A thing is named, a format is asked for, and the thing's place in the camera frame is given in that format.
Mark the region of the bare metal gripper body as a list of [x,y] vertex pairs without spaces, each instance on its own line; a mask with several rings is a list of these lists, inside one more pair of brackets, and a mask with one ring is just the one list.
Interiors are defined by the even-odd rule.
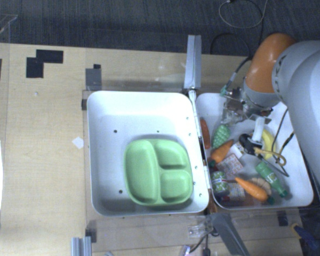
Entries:
[[226,100],[223,104],[222,123],[236,124],[245,120],[256,121],[263,117],[269,124],[272,112],[271,93],[257,92],[247,86],[236,89],[222,89],[221,96]]

